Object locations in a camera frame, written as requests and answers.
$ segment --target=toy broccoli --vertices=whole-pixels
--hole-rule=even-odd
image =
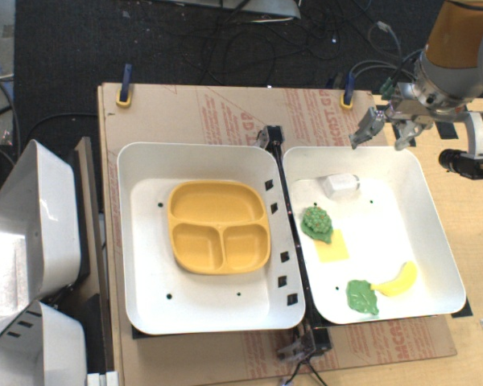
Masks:
[[[332,222],[328,213],[318,207],[316,203],[304,212],[300,228],[304,233],[315,240],[331,243]]]

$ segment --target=yellow banana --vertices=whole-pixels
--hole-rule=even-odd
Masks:
[[[407,261],[402,265],[399,275],[391,281],[379,285],[370,285],[371,290],[377,290],[385,296],[397,296],[410,289],[417,280],[417,266],[413,261]]]

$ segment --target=yellow sticky note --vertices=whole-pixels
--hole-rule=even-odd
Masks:
[[[331,236],[331,244],[324,243],[321,240],[315,240],[316,252],[322,263],[329,261],[343,261],[349,259],[349,252],[345,246],[344,237],[341,230],[333,230]]]

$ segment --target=white object in bin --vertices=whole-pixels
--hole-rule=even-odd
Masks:
[[[348,257],[323,262],[313,239],[298,228],[313,302],[325,319],[349,324],[452,314],[464,307],[460,273],[422,167],[409,150],[295,147],[284,154],[283,169],[295,223],[317,203],[345,241]],[[318,179],[330,173],[355,174],[358,193],[350,199],[329,199]],[[349,308],[350,281],[393,280],[406,261],[413,261],[419,272],[407,292],[392,297],[376,292],[378,315]]]
[[[213,179],[244,183],[262,197],[271,249],[260,269],[202,275],[175,261],[168,234],[170,193],[187,181]],[[299,262],[270,153],[255,146],[131,143],[118,155],[118,188],[126,312],[139,331],[282,330],[302,321]]]
[[[82,325],[34,301],[0,335],[0,385],[81,386],[87,376]]]
[[[32,140],[0,189],[0,333],[80,266],[73,170]]]
[[[330,199],[349,197],[360,188],[360,179],[350,173],[329,175],[320,180],[326,196]]]

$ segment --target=cardboard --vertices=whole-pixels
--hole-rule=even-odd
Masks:
[[[118,152],[131,142],[253,145],[265,125],[283,127],[284,149],[349,146],[349,133],[374,105],[372,95],[356,91],[353,110],[344,111],[341,90],[135,84],[131,106],[123,109],[115,103],[119,89],[120,84],[103,84],[98,101],[114,363],[121,384],[152,385],[157,379],[188,386],[289,376],[296,363],[280,361],[277,350],[291,343],[291,331],[133,339],[123,286]],[[368,145],[387,145],[385,135]],[[330,335],[333,349],[312,360],[319,371],[456,354],[444,316],[333,326]]]

